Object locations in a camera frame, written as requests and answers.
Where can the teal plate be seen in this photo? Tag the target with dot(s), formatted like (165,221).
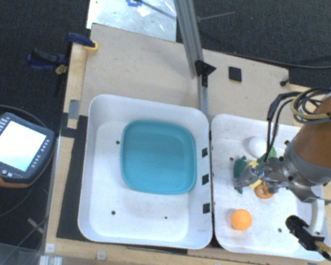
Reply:
(158,157)

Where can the black cylinder on white bracket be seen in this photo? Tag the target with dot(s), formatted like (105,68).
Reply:
(304,232)

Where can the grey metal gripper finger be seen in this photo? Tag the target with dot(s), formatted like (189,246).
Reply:
(270,184)
(247,178)

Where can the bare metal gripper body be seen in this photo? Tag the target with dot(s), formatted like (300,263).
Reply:
(284,175)

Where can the orange doughnut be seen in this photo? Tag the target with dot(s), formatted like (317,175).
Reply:
(258,193)

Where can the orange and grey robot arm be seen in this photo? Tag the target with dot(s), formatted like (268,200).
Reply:
(323,145)

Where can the pale wood board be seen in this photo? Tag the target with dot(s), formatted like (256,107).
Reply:
(150,72)

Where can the white egg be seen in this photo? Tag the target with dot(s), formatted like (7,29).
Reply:
(256,146)

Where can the white plastic tray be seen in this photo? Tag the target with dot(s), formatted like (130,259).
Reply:
(264,236)
(139,215)

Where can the orange ball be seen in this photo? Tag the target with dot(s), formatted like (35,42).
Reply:
(241,219)

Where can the green and yellow toy corn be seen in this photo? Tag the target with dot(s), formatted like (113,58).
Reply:
(238,169)

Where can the black block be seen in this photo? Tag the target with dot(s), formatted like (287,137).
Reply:
(235,74)

